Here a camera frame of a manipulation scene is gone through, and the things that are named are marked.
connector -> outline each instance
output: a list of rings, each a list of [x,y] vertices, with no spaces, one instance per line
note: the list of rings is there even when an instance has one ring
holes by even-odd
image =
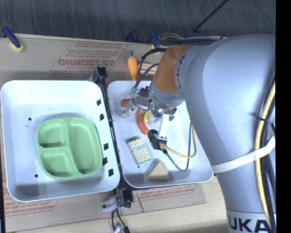
[[[127,226],[125,226],[125,227],[123,228],[123,230],[124,230],[124,233],[130,233],[130,231],[129,231],[129,229],[128,229]]]
[[[158,137],[157,134],[157,130],[149,130],[147,137],[149,138],[151,145],[155,150],[161,150],[160,143],[166,144],[167,138]]]
[[[98,71],[99,77],[101,77],[101,78],[106,78],[108,76],[107,70],[105,67],[97,67],[97,71]]]
[[[129,94],[133,96],[133,95],[135,94],[136,91],[137,91],[137,88],[135,88],[135,87],[133,86],[132,89],[130,90]]]

green plate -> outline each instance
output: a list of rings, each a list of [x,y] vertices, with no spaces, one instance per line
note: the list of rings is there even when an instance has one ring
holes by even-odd
[[[37,129],[36,143],[42,169],[52,178],[80,178],[102,166],[97,130],[82,117],[44,121]]]

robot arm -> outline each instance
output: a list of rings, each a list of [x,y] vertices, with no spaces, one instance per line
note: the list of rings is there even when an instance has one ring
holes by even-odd
[[[274,80],[274,35],[236,36],[210,45],[170,47],[150,87],[146,87],[148,110],[161,117],[185,101],[196,134],[214,166],[255,149],[258,117]],[[269,156],[275,170],[275,151]],[[225,198],[229,232],[275,232],[260,200],[254,162],[216,176]],[[270,193],[275,208],[275,195],[272,190]]]

hole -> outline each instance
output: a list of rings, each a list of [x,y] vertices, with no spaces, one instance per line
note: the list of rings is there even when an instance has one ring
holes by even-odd
[[[109,177],[114,174],[113,169],[110,169],[108,172],[109,172]]]
[[[102,165],[104,166],[104,165],[106,165],[108,163],[108,159],[107,159],[107,157],[106,158],[103,158],[103,160],[102,160]]]

patterned box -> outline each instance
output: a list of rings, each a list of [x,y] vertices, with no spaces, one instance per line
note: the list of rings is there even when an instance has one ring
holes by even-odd
[[[127,146],[137,165],[151,159],[150,153],[141,138],[128,142]]]

